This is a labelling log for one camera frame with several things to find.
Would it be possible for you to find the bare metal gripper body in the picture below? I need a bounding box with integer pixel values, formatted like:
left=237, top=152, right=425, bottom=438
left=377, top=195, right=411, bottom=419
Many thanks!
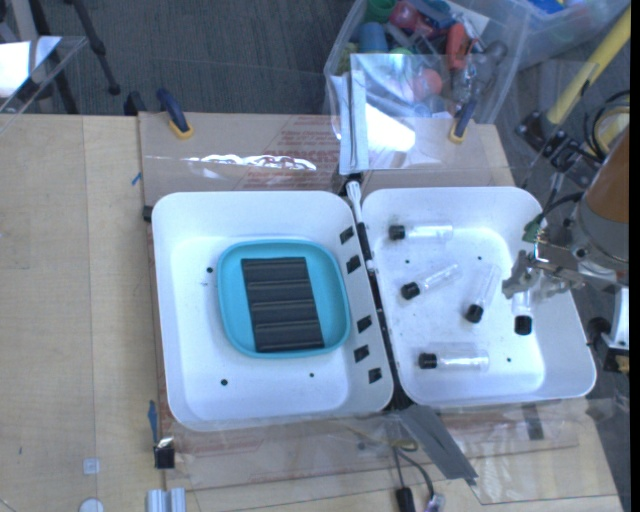
left=530, top=240, right=630, bottom=291

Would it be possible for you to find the clear bottle with black cap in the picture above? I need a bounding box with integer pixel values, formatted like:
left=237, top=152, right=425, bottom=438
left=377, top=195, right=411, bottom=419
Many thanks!
left=388, top=222, right=455, bottom=243
left=464, top=263, right=503, bottom=325
left=511, top=290, right=534, bottom=337
left=417, top=347, right=491, bottom=374
left=400, top=263, right=464, bottom=302

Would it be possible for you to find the white plastic tray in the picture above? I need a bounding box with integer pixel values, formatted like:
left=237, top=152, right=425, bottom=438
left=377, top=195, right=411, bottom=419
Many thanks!
left=359, top=186, right=598, bottom=409
left=151, top=189, right=395, bottom=433

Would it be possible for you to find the clear plastic bin of toys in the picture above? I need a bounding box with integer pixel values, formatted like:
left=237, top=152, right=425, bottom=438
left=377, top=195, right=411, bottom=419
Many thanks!
left=323, top=0, right=532, bottom=127

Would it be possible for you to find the black ribbed rack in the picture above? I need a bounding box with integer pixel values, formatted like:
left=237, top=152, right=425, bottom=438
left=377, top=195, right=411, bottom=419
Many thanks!
left=240, top=256, right=327, bottom=354

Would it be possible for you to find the blue plate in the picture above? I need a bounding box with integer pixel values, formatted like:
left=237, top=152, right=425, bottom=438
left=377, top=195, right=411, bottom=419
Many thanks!
left=216, top=238, right=352, bottom=360

